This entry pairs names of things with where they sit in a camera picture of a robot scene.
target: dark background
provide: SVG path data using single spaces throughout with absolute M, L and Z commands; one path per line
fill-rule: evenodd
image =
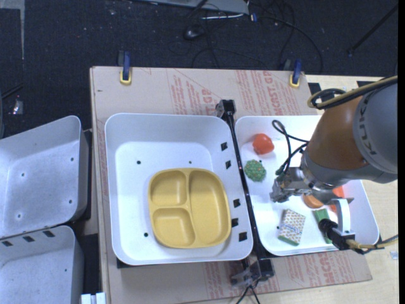
M 201 17 L 217 13 L 189 17 L 189 8 L 140 1 L 25 0 L 23 60 L 20 12 L 0 9 L 0 91 L 23 84 L 4 100 L 4 136 L 67 115 L 90 128 L 89 68 L 117 65 L 119 50 L 130 51 L 133 67 L 278 70 L 300 58 L 307 74 L 391 76 L 398 11 L 352 57 L 347 50 L 397 2 L 251 0 L 249 10 L 259 18 L 252 22 L 248 16 L 206 21 Z M 185 41 L 191 23 L 208 34 Z M 12 114 L 16 99 L 23 101 L 19 115 Z

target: green scrubber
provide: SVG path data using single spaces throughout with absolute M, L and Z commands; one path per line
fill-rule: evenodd
M 316 217 L 316 221 L 318 223 L 321 222 L 323 219 L 329 219 L 329 214 L 326 208 L 322 208 L 321 210 L 315 210 L 314 214 Z M 324 235 L 323 237 L 325 238 L 326 243 L 332 243 L 332 240 L 329 239 L 329 237 L 327 237 L 326 235 Z
M 249 160 L 244 168 L 245 174 L 253 181 L 262 181 L 266 177 L 266 169 L 259 161 Z

